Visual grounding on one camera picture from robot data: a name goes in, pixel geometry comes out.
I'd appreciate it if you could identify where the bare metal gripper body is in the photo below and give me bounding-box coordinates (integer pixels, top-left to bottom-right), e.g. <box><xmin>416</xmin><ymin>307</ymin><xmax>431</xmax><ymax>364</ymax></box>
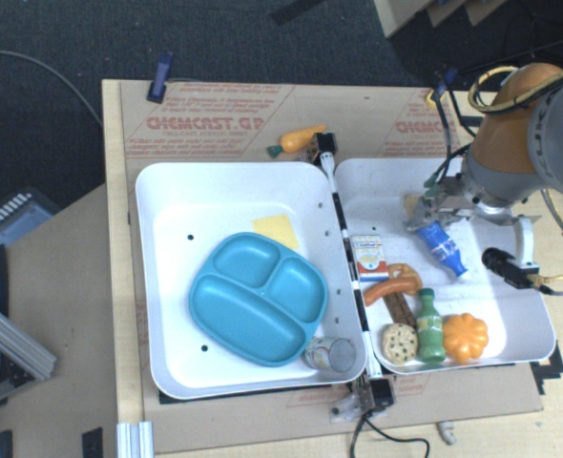
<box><xmin>423</xmin><ymin>177</ymin><xmax>514</xmax><ymax>228</ymax></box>

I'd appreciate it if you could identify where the blue bottle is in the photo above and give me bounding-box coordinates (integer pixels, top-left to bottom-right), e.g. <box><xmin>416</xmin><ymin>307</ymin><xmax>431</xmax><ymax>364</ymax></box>
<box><xmin>414</xmin><ymin>220</ymin><xmax>469</xmax><ymax>279</ymax></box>

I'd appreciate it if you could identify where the beige bread piece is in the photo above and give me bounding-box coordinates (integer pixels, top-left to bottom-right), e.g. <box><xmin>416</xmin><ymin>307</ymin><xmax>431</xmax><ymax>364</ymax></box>
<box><xmin>402</xmin><ymin>193</ymin><xmax>422</xmax><ymax>219</ymax></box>

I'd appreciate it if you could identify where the brown pretzel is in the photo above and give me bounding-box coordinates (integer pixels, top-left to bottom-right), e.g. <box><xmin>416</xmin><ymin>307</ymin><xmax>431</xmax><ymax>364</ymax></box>
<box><xmin>386</xmin><ymin>262</ymin><xmax>424</xmax><ymax>297</ymax></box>

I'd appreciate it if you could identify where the white and red carton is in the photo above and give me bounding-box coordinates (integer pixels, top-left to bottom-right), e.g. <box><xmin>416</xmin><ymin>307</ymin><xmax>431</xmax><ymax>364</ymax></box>
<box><xmin>349</xmin><ymin>234</ymin><xmax>390</xmax><ymax>283</ymax></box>

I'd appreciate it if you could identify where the thin black and white rod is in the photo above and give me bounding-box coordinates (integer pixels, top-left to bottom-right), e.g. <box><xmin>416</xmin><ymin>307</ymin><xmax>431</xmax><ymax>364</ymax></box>
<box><xmin>319</xmin><ymin>152</ymin><xmax>384</xmax><ymax>379</ymax></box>

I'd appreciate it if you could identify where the orange sausage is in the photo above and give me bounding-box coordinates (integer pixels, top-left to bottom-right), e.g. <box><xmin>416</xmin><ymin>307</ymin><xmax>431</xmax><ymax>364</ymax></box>
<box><xmin>362</xmin><ymin>274</ymin><xmax>420</xmax><ymax>307</ymax></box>

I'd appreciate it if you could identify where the brown chocolate bar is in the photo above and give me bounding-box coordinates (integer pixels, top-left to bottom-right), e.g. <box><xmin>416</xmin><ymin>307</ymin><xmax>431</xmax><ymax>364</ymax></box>
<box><xmin>384</xmin><ymin>293</ymin><xmax>418</xmax><ymax>329</ymax></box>

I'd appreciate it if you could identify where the white plastic tray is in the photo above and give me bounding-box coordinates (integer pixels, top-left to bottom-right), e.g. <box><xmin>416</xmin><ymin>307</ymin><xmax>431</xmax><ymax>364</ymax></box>
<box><xmin>135</xmin><ymin>160</ymin><xmax>369</xmax><ymax>401</ymax></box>
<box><xmin>332</xmin><ymin>156</ymin><xmax>558</xmax><ymax>377</ymax></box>

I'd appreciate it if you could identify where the green bottle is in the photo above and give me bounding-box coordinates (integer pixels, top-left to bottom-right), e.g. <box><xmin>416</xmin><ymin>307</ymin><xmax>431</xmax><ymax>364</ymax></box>
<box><xmin>414</xmin><ymin>287</ymin><xmax>448</xmax><ymax>364</ymax></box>

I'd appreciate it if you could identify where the orange pumpkin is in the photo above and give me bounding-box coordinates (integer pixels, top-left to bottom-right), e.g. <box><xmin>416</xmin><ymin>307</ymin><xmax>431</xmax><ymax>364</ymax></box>
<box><xmin>442</xmin><ymin>312</ymin><xmax>490</xmax><ymax>364</ymax></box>

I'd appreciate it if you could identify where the beige chip cookie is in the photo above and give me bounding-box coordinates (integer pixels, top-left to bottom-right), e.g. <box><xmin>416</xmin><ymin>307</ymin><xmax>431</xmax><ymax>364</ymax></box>
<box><xmin>381</xmin><ymin>322</ymin><xmax>420</xmax><ymax>366</ymax></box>

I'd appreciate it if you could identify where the yellow cheese slice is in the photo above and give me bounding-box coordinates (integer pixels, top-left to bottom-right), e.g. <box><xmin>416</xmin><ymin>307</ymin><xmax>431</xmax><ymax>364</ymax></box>
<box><xmin>251</xmin><ymin>214</ymin><xmax>302</xmax><ymax>253</ymax></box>

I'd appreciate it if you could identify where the orange carrot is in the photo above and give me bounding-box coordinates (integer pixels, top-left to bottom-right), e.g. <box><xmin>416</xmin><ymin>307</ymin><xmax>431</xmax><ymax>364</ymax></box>
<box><xmin>265</xmin><ymin>124</ymin><xmax>328</xmax><ymax>158</ymax></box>

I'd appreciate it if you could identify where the small white can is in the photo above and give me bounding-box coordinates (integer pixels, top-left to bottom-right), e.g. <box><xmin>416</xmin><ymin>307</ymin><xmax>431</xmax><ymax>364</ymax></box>
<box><xmin>302</xmin><ymin>335</ymin><xmax>358</xmax><ymax>374</ymax></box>

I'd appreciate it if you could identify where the blue divided plate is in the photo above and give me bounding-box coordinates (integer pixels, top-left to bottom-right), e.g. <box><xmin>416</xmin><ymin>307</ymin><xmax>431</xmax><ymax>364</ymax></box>
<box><xmin>188</xmin><ymin>231</ymin><xmax>330</xmax><ymax>368</ymax></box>

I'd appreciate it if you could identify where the brown cardboard board red print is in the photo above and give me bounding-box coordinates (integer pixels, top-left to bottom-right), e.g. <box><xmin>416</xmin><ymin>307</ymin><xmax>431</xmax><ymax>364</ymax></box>
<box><xmin>118</xmin><ymin>81</ymin><xmax>546</xmax><ymax>455</ymax></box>

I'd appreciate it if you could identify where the black cylinder on white bracket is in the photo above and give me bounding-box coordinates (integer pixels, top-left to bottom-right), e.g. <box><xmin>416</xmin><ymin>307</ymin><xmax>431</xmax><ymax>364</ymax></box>
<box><xmin>481</xmin><ymin>214</ymin><xmax>543</xmax><ymax>290</ymax></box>

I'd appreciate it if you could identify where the black block with thin wires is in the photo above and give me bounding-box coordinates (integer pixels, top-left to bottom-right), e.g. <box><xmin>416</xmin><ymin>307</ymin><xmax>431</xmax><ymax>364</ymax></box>
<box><xmin>311</xmin><ymin>131</ymin><xmax>338</xmax><ymax>157</ymax></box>
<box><xmin>367</xmin><ymin>377</ymin><xmax>398</xmax><ymax>410</ymax></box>

